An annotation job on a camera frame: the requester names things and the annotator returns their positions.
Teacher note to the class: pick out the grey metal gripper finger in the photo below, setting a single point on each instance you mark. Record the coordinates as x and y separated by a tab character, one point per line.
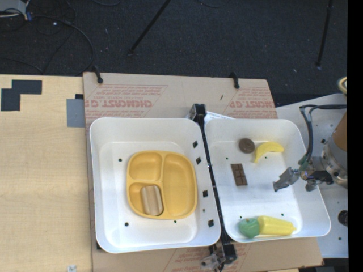
310	186
285	179

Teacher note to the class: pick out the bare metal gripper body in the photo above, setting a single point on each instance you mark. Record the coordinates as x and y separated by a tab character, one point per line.
337	177

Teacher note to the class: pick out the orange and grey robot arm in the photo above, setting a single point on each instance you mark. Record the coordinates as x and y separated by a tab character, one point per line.
340	135

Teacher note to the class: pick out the white plastic tray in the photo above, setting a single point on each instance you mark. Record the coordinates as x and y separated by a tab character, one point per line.
261	200
113	180

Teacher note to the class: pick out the yellow banana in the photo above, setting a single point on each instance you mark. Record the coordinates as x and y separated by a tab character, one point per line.
268	148

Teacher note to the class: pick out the brown chocolate bar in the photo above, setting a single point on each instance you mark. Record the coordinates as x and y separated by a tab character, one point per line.
239	174

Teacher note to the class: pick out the yellow corn cob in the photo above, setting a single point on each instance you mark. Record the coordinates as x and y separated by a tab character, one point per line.
275	226

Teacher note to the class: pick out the round brown biscuit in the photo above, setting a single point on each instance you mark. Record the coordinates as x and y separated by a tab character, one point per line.
246	145

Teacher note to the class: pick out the green apple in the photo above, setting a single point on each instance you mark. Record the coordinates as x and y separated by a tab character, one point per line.
249	227

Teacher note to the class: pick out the thin black rod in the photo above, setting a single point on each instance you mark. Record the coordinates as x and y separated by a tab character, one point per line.
211	169

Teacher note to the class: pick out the yellow divided plate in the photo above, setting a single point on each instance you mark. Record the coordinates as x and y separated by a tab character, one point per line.
178	186

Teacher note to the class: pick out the beige hot dog bun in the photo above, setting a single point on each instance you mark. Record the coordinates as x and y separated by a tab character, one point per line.
152	200

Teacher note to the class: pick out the brown cardboard board, red print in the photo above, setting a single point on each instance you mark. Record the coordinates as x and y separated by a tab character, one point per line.
175	95

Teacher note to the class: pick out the black cylinder on white bracket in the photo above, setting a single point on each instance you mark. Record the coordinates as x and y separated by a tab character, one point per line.
343	218

